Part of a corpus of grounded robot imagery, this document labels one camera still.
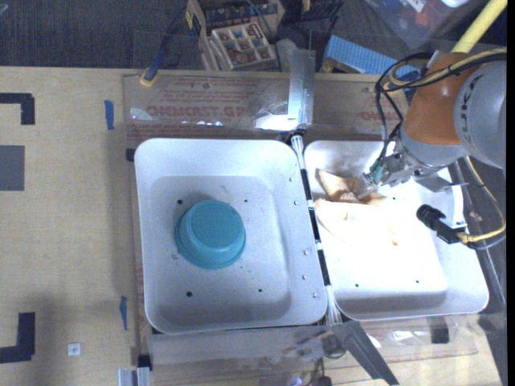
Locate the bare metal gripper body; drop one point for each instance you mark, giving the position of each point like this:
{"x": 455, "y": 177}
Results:
{"x": 396, "y": 171}

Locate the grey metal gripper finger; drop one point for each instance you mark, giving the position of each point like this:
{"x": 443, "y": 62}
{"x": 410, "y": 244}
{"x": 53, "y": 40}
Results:
{"x": 365, "y": 187}
{"x": 376, "y": 194}

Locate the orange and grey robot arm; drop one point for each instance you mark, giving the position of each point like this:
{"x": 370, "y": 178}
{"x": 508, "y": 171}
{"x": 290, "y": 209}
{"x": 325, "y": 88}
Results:
{"x": 438, "y": 111}

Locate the beige crumpled cloth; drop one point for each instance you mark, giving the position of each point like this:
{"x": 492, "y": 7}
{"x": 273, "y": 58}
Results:
{"x": 342, "y": 211}

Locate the white plastic tray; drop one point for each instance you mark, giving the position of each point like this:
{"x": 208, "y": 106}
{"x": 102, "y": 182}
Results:
{"x": 225, "y": 296}
{"x": 386, "y": 272}

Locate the teal bowl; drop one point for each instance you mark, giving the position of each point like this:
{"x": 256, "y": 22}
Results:
{"x": 211, "y": 235}

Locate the brown cardboard board red print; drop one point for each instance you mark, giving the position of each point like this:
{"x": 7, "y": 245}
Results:
{"x": 189, "y": 107}

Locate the small white square tile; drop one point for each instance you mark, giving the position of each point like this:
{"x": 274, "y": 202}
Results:
{"x": 74, "y": 349}

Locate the black cylinder on white bracket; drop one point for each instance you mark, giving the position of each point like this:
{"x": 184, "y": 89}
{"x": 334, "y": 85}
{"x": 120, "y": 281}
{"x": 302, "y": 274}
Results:
{"x": 436, "y": 221}

